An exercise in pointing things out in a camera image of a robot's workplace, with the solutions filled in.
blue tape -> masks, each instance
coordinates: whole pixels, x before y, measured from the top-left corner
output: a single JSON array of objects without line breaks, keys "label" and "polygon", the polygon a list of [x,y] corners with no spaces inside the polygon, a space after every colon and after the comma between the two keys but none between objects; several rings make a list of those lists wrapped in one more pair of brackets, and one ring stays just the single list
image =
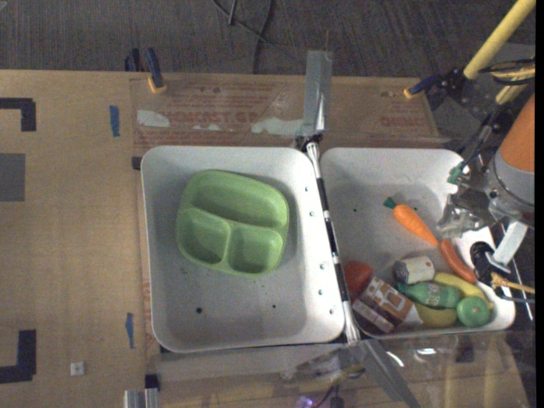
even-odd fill
[{"label": "blue tape", "polygon": [[119,108],[116,105],[110,106],[110,125],[113,137],[121,136],[119,133]]},{"label": "blue tape", "polygon": [[128,334],[128,344],[130,349],[134,349],[134,321],[133,314],[127,313],[127,320],[125,320],[125,328]]}]

yellow pole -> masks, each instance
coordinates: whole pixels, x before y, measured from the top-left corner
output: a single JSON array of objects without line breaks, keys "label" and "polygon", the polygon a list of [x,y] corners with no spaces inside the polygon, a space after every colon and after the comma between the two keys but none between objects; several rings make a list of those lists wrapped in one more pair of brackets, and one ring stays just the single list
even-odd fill
[{"label": "yellow pole", "polygon": [[499,49],[516,31],[519,25],[527,18],[530,11],[536,6],[536,0],[518,0],[502,19],[501,23],[491,33],[482,48],[476,53],[465,67],[463,74],[469,80],[476,80],[478,71],[485,68]]}]

orange carrot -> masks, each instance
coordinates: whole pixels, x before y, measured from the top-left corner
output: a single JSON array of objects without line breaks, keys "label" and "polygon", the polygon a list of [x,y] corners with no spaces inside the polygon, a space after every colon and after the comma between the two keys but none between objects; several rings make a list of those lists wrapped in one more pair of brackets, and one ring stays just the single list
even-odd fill
[{"label": "orange carrot", "polygon": [[472,284],[477,281],[474,271],[461,260],[451,241],[448,239],[440,241],[440,251],[444,256],[445,261],[448,263],[448,266],[450,266],[451,270],[453,270],[458,277],[463,278],[466,282]]},{"label": "orange carrot", "polygon": [[392,198],[385,200],[383,205],[393,209],[394,218],[397,219],[397,222],[407,230],[433,245],[439,244],[432,231],[423,222],[423,219],[421,219],[410,206],[407,206],[406,204],[397,204]]}]

red tomato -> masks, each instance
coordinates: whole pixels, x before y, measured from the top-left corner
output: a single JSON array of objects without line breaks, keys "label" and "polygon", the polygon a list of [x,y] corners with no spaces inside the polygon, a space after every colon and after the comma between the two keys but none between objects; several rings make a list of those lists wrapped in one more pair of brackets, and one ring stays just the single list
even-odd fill
[{"label": "red tomato", "polygon": [[372,278],[372,267],[369,264],[350,261],[343,266],[349,297],[353,302],[366,289]]}]

white tray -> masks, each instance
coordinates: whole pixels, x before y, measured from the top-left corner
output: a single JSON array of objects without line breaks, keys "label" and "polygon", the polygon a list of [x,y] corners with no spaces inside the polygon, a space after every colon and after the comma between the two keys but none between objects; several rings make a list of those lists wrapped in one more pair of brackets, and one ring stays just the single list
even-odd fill
[{"label": "white tray", "polygon": [[[197,266],[178,250],[184,186],[206,169],[245,174],[283,192],[290,226],[277,269],[252,280]],[[287,148],[162,146],[145,154],[141,175],[151,321],[162,346],[188,353],[325,343],[342,333],[340,292],[307,156]]]},{"label": "white tray", "polygon": [[[334,148],[320,160],[326,194],[343,263],[350,259],[368,263],[374,274],[393,283],[396,259],[427,255],[437,270],[450,272],[436,246],[400,226],[391,209],[383,206],[388,196],[417,210],[433,232],[442,216],[448,194],[456,186],[446,182],[448,172],[462,158],[448,150]],[[493,245],[489,229],[469,231],[454,240],[465,262],[471,264],[470,246],[476,241]],[[396,332],[387,337],[494,331],[508,328],[515,318],[512,301],[498,298],[479,283],[495,307],[485,326],[466,328],[458,324],[441,330]],[[369,334],[373,337],[384,337]]]}]

